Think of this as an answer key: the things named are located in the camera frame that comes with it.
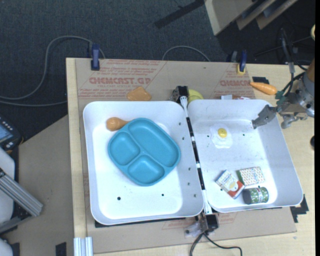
gray carpet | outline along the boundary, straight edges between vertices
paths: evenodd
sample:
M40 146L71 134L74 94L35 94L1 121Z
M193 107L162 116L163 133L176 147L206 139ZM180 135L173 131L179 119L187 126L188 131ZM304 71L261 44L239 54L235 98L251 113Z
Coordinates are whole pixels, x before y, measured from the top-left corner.
M292 41L309 35L315 23L315 0L300 0L272 24L260 30L252 22L242 31L230 24L214 36L202 0L1 0L0 96L20 97L39 84L48 44L60 36L79 36L98 43L109 59L161 60L171 47L196 48L212 62L224 62L233 52L248 51L248 63L283 64L281 50L255 56L278 44L280 27ZM308 64L314 42L299 45L297 58ZM19 104L47 104L67 99L65 58L87 56L88 44L78 39L59 40L49 51L48 72L39 91ZM206 61L185 48L175 49L166 60ZM27 140L68 112L67 105L22 107L0 103Z

white tray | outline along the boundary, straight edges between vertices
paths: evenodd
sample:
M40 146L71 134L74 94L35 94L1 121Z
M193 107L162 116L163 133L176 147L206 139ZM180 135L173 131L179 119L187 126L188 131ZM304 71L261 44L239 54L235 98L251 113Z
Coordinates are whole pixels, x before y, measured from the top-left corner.
M298 205L302 188L278 119L253 129L252 120L268 105L258 99L194 100L188 106L200 159L207 201L216 211L227 213ZM147 118L163 128L181 150L180 162L163 180L139 186L128 179L108 156L108 143L116 131L106 121ZM90 207L96 221L104 225L196 216L204 208L204 197L183 108L172 101L95 101L83 111L88 159ZM227 127L232 145L217 148L210 129ZM269 191L267 203L245 204L242 195L231 198L215 180L223 170L261 167Z

can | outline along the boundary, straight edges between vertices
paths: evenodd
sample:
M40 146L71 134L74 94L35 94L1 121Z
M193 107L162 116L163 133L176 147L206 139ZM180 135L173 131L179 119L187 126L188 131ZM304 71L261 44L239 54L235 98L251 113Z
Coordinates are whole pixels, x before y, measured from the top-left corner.
M269 200L269 192L265 187L245 189L242 192L242 196L247 205L266 203Z

blue clamp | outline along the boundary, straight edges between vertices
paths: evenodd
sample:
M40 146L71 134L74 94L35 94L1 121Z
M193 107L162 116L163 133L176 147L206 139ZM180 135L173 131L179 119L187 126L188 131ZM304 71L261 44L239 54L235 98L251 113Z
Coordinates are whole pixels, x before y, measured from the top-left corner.
M247 62L247 51L243 50L241 52L240 63L237 65L236 72L238 75L243 75L246 72L246 70L245 70L246 62Z
M91 70L99 71L100 63L99 63L99 44L93 43L91 48Z

blue divided bowl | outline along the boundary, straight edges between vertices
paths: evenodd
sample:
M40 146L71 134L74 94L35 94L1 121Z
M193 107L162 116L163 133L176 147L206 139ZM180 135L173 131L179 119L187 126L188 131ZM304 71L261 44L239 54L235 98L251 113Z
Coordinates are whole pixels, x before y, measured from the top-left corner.
M177 143L147 118L134 119L118 130L109 141L108 154L114 164L140 186L161 181L181 157Z

